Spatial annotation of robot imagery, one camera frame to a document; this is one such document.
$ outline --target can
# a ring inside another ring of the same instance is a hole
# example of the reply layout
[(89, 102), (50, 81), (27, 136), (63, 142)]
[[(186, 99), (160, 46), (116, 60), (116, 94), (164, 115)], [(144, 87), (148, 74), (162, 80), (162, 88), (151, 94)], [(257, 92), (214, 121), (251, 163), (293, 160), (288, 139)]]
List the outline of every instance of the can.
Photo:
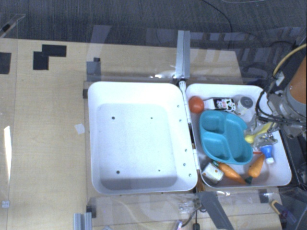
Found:
[(224, 172), (215, 167), (212, 163), (208, 163), (206, 168), (202, 171), (202, 175), (208, 178), (214, 184), (217, 184), (223, 178)]
[(236, 104), (235, 113), (239, 116), (243, 116), (253, 106), (254, 102), (247, 96), (243, 96)]

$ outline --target white container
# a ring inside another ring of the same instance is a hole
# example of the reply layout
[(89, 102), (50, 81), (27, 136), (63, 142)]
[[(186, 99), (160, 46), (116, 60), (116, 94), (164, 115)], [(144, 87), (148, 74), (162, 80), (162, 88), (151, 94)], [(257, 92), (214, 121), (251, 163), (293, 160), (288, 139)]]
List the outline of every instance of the white container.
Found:
[[(256, 86), (192, 84), (187, 99), (250, 97), (254, 104), (262, 91)], [(92, 183), (106, 195), (188, 191), (197, 182), (196, 168), (210, 162), (198, 129), (199, 116), (191, 114), (198, 156), (194, 156), (187, 113), (180, 89), (168, 83), (96, 82), (88, 90)], [(263, 96), (261, 108), (269, 112)], [(242, 119), (251, 120), (248, 112)], [(291, 170), (279, 132), (274, 133), (274, 164), (264, 163), (251, 185), (223, 178), (217, 189), (287, 185)], [(231, 165), (243, 178), (249, 164)]]
[[(229, 97), (234, 98), (238, 95), (244, 95), (252, 99), (253, 106), (251, 110), (255, 110), (255, 105), (257, 99), (262, 92), (262, 89), (257, 86), (250, 85), (221, 85), (221, 84), (192, 84), (187, 88), (186, 94), (187, 99), (189, 100), (192, 96), (199, 96), (200, 98), (209, 99), (212, 97)], [(263, 111), (270, 113), (270, 109), (266, 105), (266, 95), (264, 94), (262, 100), (260, 102), (260, 107)], [(240, 116), (246, 123), (248, 123), (252, 117), (254, 112), (247, 112), (244, 116)], [(211, 161), (209, 157), (207, 157), (202, 149), (200, 134), (199, 134), (199, 118), (200, 114), (191, 113), (193, 134), (195, 139), (195, 145), (198, 152), (198, 158), (200, 160), (201, 169), (204, 168), (208, 162)], [(226, 177), (222, 179), (219, 184), (214, 185), (203, 178), (203, 181), (211, 187), (214, 188), (255, 188), (255, 187), (268, 187), (268, 186), (283, 186), (290, 183), (292, 174), (290, 165), (287, 159), (286, 152), (283, 147), (282, 139), (279, 131), (273, 133), (274, 137), (278, 140), (276, 144), (273, 145), (272, 156), (274, 157), (275, 163), (273, 164), (263, 164), (261, 169), (260, 176), (258, 178), (254, 178), (251, 185), (241, 185), (237, 182), (234, 182)], [(230, 166), (238, 172), (243, 178), (248, 177), (248, 169), (249, 166), (257, 159), (258, 155), (255, 155), (252, 161), (246, 165), (235, 165), (230, 164)]]
[(94, 188), (120, 195), (197, 182), (182, 93), (168, 83), (96, 82), (88, 90)]
[(243, 116), (245, 115), (245, 113), (248, 112), (248, 110), (252, 108), (252, 106), (253, 106), (252, 99), (246, 96), (242, 96), (236, 104), (235, 113), (239, 116)]

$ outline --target yellow cable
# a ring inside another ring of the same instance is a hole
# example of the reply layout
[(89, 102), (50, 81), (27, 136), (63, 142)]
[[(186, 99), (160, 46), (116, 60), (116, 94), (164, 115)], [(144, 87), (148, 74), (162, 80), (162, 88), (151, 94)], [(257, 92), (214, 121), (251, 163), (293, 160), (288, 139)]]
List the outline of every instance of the yellow cable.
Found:
[(282, 66), (282, 64), (293, 54), (295, 54), (297, 51), (305, 48), (307, 46), (307, 44), (303, 44), (300, 47), (297, 47), (296, 49), (292, 50), (289, 54), (287, 54), (276, 66), (276, 68), (274, 69), (273, 72), (273, 77), (276, 75), (276, 73), (278, 72), (279, 68)]

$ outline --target carrot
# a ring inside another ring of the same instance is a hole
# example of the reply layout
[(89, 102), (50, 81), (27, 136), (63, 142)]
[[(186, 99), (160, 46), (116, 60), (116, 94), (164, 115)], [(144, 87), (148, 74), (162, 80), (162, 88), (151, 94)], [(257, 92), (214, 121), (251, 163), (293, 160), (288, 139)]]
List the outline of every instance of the carrot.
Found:
[(252, 166), (248, 170), (249, 176), (256, 178), (260, 175), (264, 159), (265, 159), (264, 154), (262, 154), (259, 158), (257, 158), (257, 160), (252, 164)]
[(235, 170), (231, 168), (229, 165), (219, 162), (218, 167), (221, 171), (224, 172), (224, 175), (229, 179), (239, 182), (241, 184), (245, 184), (243, 178), (237, 172), (235, 172)]

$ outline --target sink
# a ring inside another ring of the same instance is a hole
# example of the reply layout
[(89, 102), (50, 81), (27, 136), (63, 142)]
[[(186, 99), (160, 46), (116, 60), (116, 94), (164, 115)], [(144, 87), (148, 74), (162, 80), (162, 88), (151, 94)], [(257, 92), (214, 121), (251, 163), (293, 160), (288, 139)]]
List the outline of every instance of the sink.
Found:
[(197, 182), (181, 91), (96, 82), (88, 91), (92, 183), (106, 195), (188, 191)]

